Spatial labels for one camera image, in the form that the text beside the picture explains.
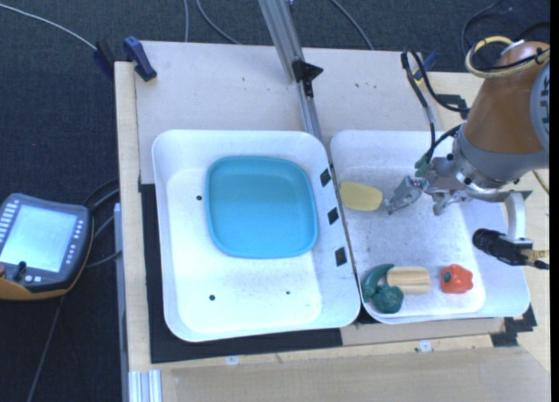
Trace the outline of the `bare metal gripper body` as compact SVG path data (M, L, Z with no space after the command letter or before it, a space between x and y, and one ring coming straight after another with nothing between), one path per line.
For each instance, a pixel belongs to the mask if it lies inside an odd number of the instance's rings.
M421 189L439 197L495 200L503 186L520 177L518 159L455 140L447 157L430 161Z

